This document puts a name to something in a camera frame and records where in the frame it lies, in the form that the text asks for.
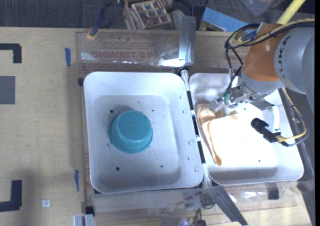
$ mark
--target tan towel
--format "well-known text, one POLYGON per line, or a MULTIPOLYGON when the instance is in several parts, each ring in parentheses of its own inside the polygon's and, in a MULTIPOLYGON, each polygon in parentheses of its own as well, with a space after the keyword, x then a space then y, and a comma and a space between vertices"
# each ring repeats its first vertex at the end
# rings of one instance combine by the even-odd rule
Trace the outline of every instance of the tan towel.
POLYGON ((276 165, 271 143, 251 127, 252 119, 245 113, 231 114, 202 125, 216 164, 227 167, 276 165))

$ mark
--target yellow cable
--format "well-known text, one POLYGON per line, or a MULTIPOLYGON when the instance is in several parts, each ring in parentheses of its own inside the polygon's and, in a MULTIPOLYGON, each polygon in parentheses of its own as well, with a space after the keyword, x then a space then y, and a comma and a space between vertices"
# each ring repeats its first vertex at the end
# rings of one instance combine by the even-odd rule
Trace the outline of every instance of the yellow cable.
POLYGON ((305 1, 306 0, 293 0, 282 16, 278 19, 277 23, 282 25, 288 23, 305 1))
POLYGON ((275 138, 279 141, 279 142, 284 142, 284 141, 288 141, 288 140, 293 140, 293 139, 298 139, 302 136, 304 136, 306 134, 306 125, 305 125, 305 122, 302 120, 302 116, 299 112, 299 110, 296 108, 296 106, 294 105, 294 103, 292 102, 289 94, 287 93, 286 89, 285 88, 282 88, 286 98, 288 99, 288 101, 290 102, 290 105, 294 108, 294 110, 299 114, 299 116, 301 117, 301 122, 302 122, 302 125, 303 125, 303 129, 304 131, 298 135, 295 135, 295 136, 292 136, 292 137, 288 137, 288 138, 285 138, 285 137, 282 137, 281 135, 278 135, 276 136, 275 138))
POLYGON ((235 34, 234 34, 234 42, 237 44, 237 45, 253 45, 253 44, 256 44, 258 42, 261 42, 263 40, 266 40, 267 38, 269 38, 271 35, 273 35, 274 33, 282 30, 282 29, 286 29, 290 26, 294 26, 296 24, 300 24, 300 23, 312 23, 312 22, 315 22, 316 19, 301 19, 301 20, 296 20, 296 21, 292 21, 292 22, 289 22, 283 26, 279 26, 277 27, 276 29, 268 32, 268 33, 265 33, 263 35, 260 35, 258 37, 256 37, 255 39, 253 40, 247 40, 247 41, 242 41, 242 33, 246 30, 253 30, 254 28, 248 28, 248 29, 241 29, 239 31, 237 31, 235 34))

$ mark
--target blue bowl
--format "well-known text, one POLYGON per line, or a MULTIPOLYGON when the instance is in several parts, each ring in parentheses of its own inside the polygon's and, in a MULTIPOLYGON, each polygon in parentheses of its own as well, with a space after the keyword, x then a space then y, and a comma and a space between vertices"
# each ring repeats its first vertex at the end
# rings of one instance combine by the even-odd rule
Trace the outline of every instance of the blue bowl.
POLYGON ((152 126, 141 112, 127 110, 119 114, 109 126, 111 143, 126 153, 138 153, 149 147, 152 126))

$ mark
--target white sink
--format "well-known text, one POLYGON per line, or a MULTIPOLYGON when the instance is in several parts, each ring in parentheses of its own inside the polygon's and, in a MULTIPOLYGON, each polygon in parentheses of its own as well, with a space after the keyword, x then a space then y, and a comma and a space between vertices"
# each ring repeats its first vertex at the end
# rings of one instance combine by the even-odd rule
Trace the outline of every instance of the white sink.
POLYGON ((190 188, 203 170, 183 80, 172 73, 93 72, 86 76, 84 100, 89 168, 101 193, 190 188), (150 146, 131 154, 112 145, 108 127, 126 110, 151 122, 150 146))
MULTIPOLYGON (((229 74, 197 73, 192 75, 189 79, 189 85, 196 113, 198 104, 210 103, 214 98, 221 97, 229 81, 229 74)), ((274 109, 262 112, 252 104, 244 103, 238 105, 235 111, 252 119, 258 117, 265 120, 273 128, 281 129, 282 136, 291 137, 292 131, 278 90, 265 99, 275 105, 274 109)), ((252 130, 250 123, 247 124, 247 127, 252 130)), ((255 131, 253 138, 256 145, 249 148, 240 159, 235 160, 233 165, 219 166, 211 156, 205 135, 200 127, 199 130, 209 176, 220 185, 295 181, 303 175, 304 166, 297 146, 284 147, 277 142, 269 143, 263 139, 261 134, 257 135, 255 131)), ((225 131, 234 131, 234 129, 226 125, 225 131)), ((244 132, 245 129, 239 131, 239 135, 244 132)))

